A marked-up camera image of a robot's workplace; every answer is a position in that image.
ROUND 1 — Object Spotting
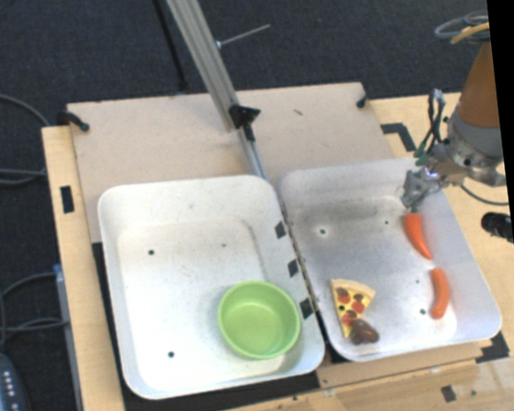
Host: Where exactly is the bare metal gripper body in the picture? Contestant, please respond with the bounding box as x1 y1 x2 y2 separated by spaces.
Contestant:
423 136 509 195

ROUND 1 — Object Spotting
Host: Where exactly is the orange carrot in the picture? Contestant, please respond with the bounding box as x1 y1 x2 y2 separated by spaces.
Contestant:
400 207 434 264

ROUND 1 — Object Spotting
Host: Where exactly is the white plastic tray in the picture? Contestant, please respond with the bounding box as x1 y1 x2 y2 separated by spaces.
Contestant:
275 146 507 370
93 163 331 406

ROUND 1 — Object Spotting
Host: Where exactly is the orange sausage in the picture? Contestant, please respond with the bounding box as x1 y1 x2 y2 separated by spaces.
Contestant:
425 265 454 321

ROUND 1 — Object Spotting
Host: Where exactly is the pizza slice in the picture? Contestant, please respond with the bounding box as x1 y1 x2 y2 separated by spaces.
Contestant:
328 273 382 341

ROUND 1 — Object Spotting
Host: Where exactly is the dark brown toy food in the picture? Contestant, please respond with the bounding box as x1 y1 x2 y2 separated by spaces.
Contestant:
345 315 381 348

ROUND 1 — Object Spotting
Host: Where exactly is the green bowl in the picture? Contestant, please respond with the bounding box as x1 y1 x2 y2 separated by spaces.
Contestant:
213 275 306 366

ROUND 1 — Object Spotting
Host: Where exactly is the pale wood board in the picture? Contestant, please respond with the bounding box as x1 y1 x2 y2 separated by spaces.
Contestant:
64 58 497 411

